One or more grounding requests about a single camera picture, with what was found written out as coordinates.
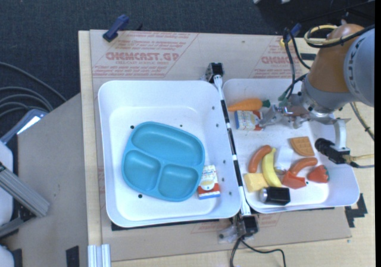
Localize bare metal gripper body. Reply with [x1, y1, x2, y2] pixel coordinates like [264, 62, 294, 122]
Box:
[280, 96, 336, 126]

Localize white and red carton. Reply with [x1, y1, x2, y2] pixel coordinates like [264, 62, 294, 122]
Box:
[196, 164, 222, 201]
[233, 109, 265, 132]

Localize orange waffle biscuit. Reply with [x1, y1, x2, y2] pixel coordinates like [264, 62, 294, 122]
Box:
[289, 136, 316, 158]

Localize orange carrot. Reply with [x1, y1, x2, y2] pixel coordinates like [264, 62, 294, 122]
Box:
[227, 97, 271, 113]

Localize orange sausage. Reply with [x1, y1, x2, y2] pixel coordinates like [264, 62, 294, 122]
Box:
[289, 157, 319, 177]
[248, 144, 273, 174]

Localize thin black and white rod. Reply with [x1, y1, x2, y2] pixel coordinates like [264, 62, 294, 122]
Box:
[213, 74, 251, 217]

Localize yellow banana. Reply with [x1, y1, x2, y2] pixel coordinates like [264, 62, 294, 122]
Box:
[261, 147, 283, 188]

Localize red strawberry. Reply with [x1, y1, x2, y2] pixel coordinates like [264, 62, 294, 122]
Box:
[307, 164, 330, 184]

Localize orange pizza slice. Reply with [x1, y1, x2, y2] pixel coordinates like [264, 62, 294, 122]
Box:
[280, 170, 308, 190]

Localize yellow cheese block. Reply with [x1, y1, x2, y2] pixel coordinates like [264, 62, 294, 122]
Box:
[243, 172, 270, 193]

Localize black can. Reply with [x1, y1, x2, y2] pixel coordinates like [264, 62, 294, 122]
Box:
[258, 186, 291, 207]

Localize white plastic tray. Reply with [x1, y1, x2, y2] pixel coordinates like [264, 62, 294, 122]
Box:
[97, 79, 243, 229]
[221, 77, 361, 215]

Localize blue divided plate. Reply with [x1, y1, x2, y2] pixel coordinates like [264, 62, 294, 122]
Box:
[120, 121, 207, 203]

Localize brown cardboard board, red print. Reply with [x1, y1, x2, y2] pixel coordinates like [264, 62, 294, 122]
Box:
[89, 29, 352, 262]

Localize black cylinder on white bracket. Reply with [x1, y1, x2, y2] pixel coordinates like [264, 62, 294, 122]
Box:
[314, 117, 352, 166]

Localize black block with thin wires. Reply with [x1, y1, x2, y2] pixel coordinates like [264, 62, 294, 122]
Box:
[237, 215, 260, 237]
[207, 62, 225, 82]

